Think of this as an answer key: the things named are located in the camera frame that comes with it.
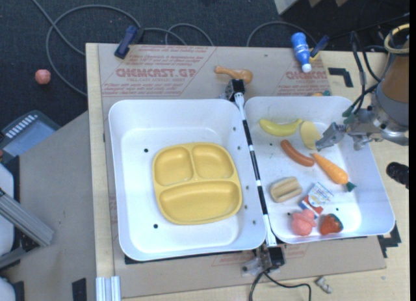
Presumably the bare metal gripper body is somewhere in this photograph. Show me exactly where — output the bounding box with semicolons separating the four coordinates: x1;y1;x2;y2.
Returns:
344;106;410;147

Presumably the pale yellow crisp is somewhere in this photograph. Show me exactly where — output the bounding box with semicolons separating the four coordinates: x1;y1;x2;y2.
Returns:
299;120;323;151

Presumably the orange carrot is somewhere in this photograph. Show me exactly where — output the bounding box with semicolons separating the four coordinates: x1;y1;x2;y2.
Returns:
312;152;358;193

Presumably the orange-brown sausage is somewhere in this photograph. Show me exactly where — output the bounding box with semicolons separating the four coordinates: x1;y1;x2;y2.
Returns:
280;139;316;168

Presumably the yellow banana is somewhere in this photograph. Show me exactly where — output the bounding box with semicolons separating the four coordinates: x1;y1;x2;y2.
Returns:
259;118;304;137

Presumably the white plastic tray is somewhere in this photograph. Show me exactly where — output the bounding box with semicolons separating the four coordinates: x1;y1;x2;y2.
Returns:
243;96;397;244
108;98;268;262

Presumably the small white and red carton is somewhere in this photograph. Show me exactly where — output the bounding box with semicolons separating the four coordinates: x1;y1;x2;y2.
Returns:
298;181;335;218

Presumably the beige bread bun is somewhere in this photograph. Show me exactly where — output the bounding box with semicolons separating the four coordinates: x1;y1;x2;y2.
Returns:
269;176;304;203

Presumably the thin black and white rod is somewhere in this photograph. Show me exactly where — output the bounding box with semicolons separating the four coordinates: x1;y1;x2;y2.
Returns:
234;92;278;247

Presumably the red strawberry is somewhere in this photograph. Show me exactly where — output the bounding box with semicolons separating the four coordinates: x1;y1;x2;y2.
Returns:
319;213;345;236

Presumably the pink toy food lump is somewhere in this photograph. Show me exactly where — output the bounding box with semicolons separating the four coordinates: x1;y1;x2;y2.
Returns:
291;209;318;237

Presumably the blue and white bottle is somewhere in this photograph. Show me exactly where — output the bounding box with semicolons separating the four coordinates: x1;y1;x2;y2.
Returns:
290;32;313;73

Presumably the brown chicken drumstick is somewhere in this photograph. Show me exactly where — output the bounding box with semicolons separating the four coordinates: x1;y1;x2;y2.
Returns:
214;65;254;85

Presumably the yellow divided plate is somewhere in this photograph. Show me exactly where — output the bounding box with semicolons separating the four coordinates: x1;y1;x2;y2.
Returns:
151;142;244;226

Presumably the brown cardboard board red print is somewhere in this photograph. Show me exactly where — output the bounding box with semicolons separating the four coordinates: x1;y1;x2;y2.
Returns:
97;44;388;298

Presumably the pink ball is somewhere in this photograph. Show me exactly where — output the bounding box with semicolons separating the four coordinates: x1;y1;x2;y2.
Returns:
34;69;52;85

